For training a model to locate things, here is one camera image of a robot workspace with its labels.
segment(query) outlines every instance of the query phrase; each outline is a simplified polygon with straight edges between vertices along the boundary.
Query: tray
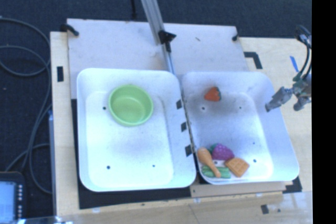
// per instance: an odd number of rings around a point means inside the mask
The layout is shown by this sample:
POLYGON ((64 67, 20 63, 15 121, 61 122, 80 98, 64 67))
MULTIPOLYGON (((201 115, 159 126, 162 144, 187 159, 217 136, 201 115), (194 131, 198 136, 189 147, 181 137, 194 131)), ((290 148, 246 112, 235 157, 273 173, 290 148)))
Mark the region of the tray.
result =
POLYGON ((194 181, 180 84, 171 73, 85 69, 77 77, 77 117, 79 176, 88 189, 182 188, 194 181), (153 114, 142 125, 122 126, 108 110, 108 95, 123 84, 142 87, 153 100, 153 114))
MULTIPOLYGON (((260 72, 190 72, 181 78, 185 108, 195 150, 215 143, 229 147, 249 169, 242 177, 203 178, 214 185, 290 181, 299 165, 280 110, 266 112, 274 94, 260 72), (222 99, 207 101, 209 88, 219 88, 222 99)), ((224 161, 216 162, 224 167, 224 161)))

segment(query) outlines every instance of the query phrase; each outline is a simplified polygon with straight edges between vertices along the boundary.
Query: dark background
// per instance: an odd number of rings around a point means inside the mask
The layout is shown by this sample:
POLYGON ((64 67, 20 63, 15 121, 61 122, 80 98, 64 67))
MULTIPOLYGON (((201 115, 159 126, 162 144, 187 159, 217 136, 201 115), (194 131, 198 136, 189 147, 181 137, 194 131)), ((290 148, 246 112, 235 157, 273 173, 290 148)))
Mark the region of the dark background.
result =
MULTIPOLYGON (((233 25, 242 37, 293 38, 295 26, 312 27, 312 0, 158 0, 165 23, 233 25)), ((135 0, 137 20, 145 21, 140 0, 135 0)), ((21 20, 49 37, 67 18, 129 20, 130 0, 0 0, 0 18, 21 20)), ((0 46, 32 49, 47 61, 48 44, 40 34, 17 23, 0 20, 0 46)), ((21 50, 0 50, 0 61, 19 72, 33 72, 40 60, 21 50)), ((0 171, 27 150, 36 117, 47 91, 47 72, 38 76, 14 76, 0 66, 0 171)), ((34 144, 49 142, 48 117, 41 121, 34 144)), ((33 152, 36 179, 51 189, 48 147, 33 152)), ((18 162, 11 170, 20 170, 18 162)), ((27 217, 50 216, 51 195, 32 181, 29 166, 22 170, 27 184, 27 217)))

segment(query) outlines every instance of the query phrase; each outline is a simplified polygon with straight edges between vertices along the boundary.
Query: phone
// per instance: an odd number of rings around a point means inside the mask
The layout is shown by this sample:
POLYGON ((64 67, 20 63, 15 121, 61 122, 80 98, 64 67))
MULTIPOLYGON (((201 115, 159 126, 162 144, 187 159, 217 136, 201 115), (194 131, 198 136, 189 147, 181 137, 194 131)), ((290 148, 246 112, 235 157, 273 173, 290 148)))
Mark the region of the phone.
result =
POLYGON ((0 224, 20 220, 26 213, 26 184, 19 172, 0 172, 0 224))

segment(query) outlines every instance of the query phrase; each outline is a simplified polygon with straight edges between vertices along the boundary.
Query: bowl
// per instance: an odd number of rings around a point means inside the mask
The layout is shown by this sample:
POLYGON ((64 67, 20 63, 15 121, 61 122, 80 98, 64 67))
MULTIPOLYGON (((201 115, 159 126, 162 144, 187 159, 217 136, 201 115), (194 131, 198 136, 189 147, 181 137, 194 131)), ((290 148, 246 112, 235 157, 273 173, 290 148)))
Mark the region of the bowl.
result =
POLYGON ((137 126, 153 114, 153 101, 144 89, 132 84, 122 85, 110 93, 109 110, 119 124, 137 126))

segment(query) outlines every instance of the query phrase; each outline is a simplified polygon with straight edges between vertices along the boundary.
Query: wooden table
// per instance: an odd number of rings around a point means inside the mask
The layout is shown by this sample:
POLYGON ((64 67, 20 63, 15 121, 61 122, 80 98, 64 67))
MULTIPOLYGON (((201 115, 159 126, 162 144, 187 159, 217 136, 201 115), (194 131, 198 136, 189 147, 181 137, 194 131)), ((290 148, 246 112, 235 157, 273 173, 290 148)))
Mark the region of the wooden table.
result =
MULTIPOLYGON (((216 191, 213 186, 201 188, 197 184, 197 197, 187 199, 140 202, 79 209, 75 149, 70 93, 68 33, 52 32, 51 69, 53 77, 52 101, 55 136, 56 215, 62 221, 75 223, 218 223, 259 222, 269 223, 303 219, 312 221, 312 149, 311 104, 294 111, 296 98, 280 109, 300 165, 302 192, 283 194, 282 189, 292 182, 256 186, 254 191, 227 188, 216 191), (63 80, 57 81, 58 67, 62 67, 63 80)), ((246 58, 251 71, 263 72, 272 81, 275 91, 281 86, 291 87, 296 72, 289 56, 294 56, 298 66, 306 57, 303 44, 295 39, 240 38, 244 52, 256 52, 262 64, 257 69, 252 58, 246 58)))

